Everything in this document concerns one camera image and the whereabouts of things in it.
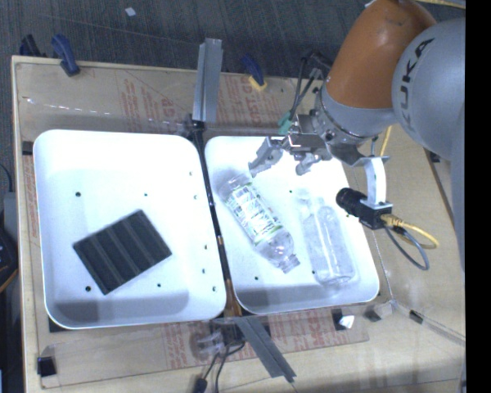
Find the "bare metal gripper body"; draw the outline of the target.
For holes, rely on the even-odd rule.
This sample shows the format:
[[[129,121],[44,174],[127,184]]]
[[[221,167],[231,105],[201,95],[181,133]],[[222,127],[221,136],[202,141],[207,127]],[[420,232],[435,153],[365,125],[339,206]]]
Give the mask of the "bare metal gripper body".
[[[358,147],[373,137],[373,122],[362,113],[287,113],[281,119],[282,147],[301,164],[336,158],[355,165]]]

